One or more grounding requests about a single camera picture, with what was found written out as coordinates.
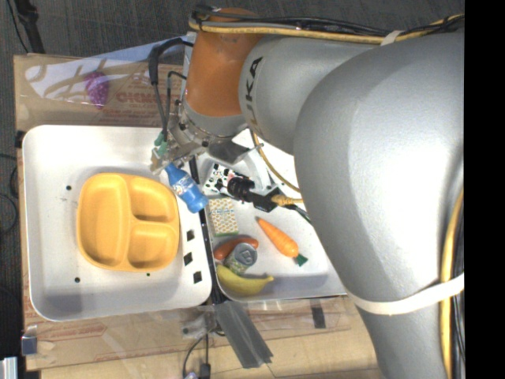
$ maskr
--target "gray carpet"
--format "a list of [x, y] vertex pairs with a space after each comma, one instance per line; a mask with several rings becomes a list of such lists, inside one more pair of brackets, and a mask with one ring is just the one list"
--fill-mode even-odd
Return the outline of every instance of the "gray carpet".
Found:
[[[318, 16], [381, 28], [404, 29], [465, 11], [465, 0], [31, 0], [39, 11], [39, 31], [48, 54], [78, 57], [134, 47], [185, 34], [197, 3], [238, 6], [261, 16]], [[13, 156], [14, 54], [24, 53], [6, 0], [0, 2], [0, 152]], [[24, 43], [28, 45], [24, 29]], [[14, 222], [16, 198], [9, 189], [14, 162], [0, 158], [0, 223]], [[19, 351], [21, 256], [18, 226], [0, 238], [0, 358]]]

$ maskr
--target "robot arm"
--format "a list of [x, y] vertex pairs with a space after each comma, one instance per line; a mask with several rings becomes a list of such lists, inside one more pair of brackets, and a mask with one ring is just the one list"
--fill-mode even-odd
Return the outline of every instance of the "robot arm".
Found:
[[[380, 47], [248, 34], [214, 34], [209, 43], [202, 33], [181, 118], [203, 136], [198, 150], [228, 163], [242, 154], [231, 138], [247, 126], [293, 154], [307, 211], [349, 292], [408, 298], [440, 281], [462, 192], [463, 29]], [[360, 313], [386, 378], [451, 377], [437, 303]]]

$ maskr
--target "yellow banana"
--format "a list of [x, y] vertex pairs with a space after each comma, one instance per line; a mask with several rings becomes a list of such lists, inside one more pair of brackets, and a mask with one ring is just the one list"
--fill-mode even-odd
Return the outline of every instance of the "yellow banana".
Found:
[[255, 295], [260, 293], [265, 285], [274, 280], [273, 276], [266, 278], [245, 278], [238, 276], [224, 265], [218, 264], [217, 273], [219, 282], [231, 291], [240, 295]]

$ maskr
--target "zip tie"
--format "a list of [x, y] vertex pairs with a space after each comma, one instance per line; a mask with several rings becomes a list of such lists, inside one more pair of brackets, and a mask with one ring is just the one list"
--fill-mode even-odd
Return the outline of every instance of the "zip tie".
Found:
[[389, 34], [387, 34], [385, 37], [384, 37], [384, 40], [380, 43], [380, 46], [383, 47], [384, 45], [389, 45], [390, 43], [393, 43], [394, 41], [396, 41], [396, 38], [398, 37], [398, 35], [400, 35], [403, 31], [393, 31]]
[[416, 294], [393, 302], [372, 302], [364, 300], [346, 290], [354, 304], [365, 312], [393, 316], [395, 314], [412, 313], [427, 306], [438, 303], [446, 298], [457, 295], [465, 289], [465, 273], [444, 283], [438, 283]]

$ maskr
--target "yellow divided plate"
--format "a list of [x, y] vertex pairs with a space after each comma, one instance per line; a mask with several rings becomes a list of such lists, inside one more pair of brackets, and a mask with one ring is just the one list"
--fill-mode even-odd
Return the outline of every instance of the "yellow divided plate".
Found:
[[77, 243], [97, 267], [144, 272], [165, 268], [178, 251], [177, 200], [165, 185], [149, 178], [94, 175], [80, 192]]

